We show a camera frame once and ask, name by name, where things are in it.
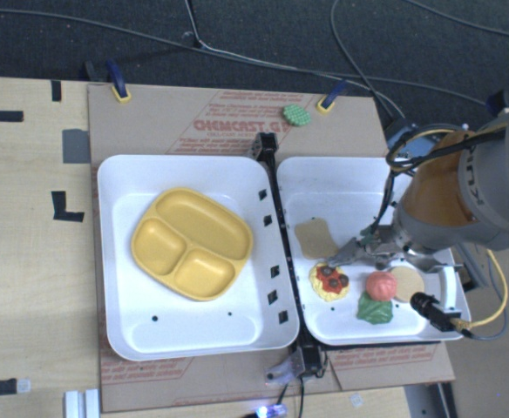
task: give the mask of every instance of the cardboard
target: cardboard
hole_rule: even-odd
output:
[[[88,86],[92,203],[98,280],[100,376],[104,412],[166,408],[254,398],[276,398],[282,386],[266,383],[265,370],[288,349],[133,362],[118,357],[105,335],[97,171],[117,154],[253,153],[258,132],[274,132],[276,161],[293,156],[384,156],[387,146],[371,98],[339,97],[329,114],[322,95],[130,85],[118,102],[109,84]],[[282,109],[297,104],[311,116],[289,125]],[[329,369],[309,381],[307,394],[453,380],[445,345],[354,348],[329,352]]]

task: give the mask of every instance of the green textured object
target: green textured object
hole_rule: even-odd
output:
[[[283,108],[283,117],[292,125],[306,125],[310,122],[309,113],[299,105],[292,104]]]
[[[379,302],[373,300],[365,291],[359,298],[359,309],[357,318],[367,322],[377,324],[387,324],[392,320],[392,302]]]

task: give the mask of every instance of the yellow plate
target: yellow plate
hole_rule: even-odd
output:
[[[194,300],[224,294],[247,263],[253,234],[234,212],[202,193],[175,188],[148,208],[132,256],[157,281]]]

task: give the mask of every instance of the white tray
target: white tray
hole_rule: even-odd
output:
[[[278,167],[277,177],[288,228],[295,276],[308,330],[319,341],[332,346],[377,343],[402,343],[431,340],[454,340],[458,333],[441,333],[418,315],[409,303],[394,301],[393,319],[388,324],[371,325],[356,317],[357,302],[373,266],[342,266],[350,277],[350,292],[341,300],[326,302],[313,290],[309,271],[320,260],[307,260],[295,236],[295,226],[312,218],[328,223],[338,247],[368,226],[377,215],[389,168],[383,158],[288,158]],[[396,178],[394,190],[401,195],[409,177]],[[391,221],[391,209],[383,218]],[[450,251],[437,255],[450,262]],[[444,308],[459,311],[469,320],[469,310],[458,275],[452,266],[441,273],[421,273],[424,290],[441,300]]]
[[[237,213],[254,247],[218,299],[196,301],[151,278],[134,262],[131,237],[165,190],[188,187]],[[133,361],[286,347],[299,332],[272,192],[250,158],[119,155],[98,171],[107,335]]]

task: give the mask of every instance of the green sponge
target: green sponge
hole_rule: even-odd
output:
[[[306,125],[310,122],[309,113],[297,104],[283,108],[283,117],[292,125]]]

